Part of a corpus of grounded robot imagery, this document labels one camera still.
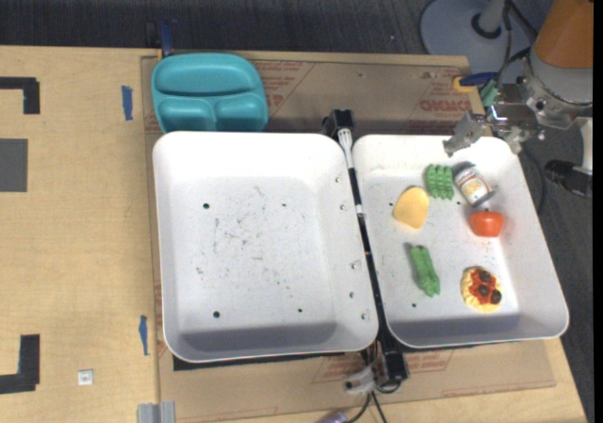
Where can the orange tomato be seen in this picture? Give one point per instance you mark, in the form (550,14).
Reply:
(486,224)

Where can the yellow bread slice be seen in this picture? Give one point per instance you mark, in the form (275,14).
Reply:
(412,208)

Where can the white plastic tray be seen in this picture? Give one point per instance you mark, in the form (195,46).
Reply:
(264,247)
(452,251)

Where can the yellow pizza slice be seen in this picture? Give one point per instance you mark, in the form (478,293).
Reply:
(481,290)

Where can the small white labelled can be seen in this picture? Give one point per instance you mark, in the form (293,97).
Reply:
(473,184)

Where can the small white square tile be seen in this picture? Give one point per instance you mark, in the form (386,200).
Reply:
(85,377)

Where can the purple cylinder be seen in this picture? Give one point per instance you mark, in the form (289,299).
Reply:
(332,416)

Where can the short green pea pods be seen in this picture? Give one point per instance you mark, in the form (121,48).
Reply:
(439,182)

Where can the thin black and white rod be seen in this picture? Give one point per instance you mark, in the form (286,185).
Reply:
(360,204)

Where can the teal divided plate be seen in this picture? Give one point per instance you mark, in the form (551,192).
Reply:
(207,91)

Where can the black cylinder on white bracket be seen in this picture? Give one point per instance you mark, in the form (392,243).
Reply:
(570,178)

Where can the grey round-base stand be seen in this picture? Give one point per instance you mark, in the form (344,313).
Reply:
(452,25)

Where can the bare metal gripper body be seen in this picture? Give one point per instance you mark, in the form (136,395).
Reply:
(520,108)

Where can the long green pea pods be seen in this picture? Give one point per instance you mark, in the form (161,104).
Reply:
(425,270)

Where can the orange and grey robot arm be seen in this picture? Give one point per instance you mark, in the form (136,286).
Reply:
(565,35)

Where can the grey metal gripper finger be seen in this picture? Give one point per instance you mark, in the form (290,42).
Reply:
(466,133)
(513,139)

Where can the brown cardboard board red print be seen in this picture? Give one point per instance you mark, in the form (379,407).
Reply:
(301,86)

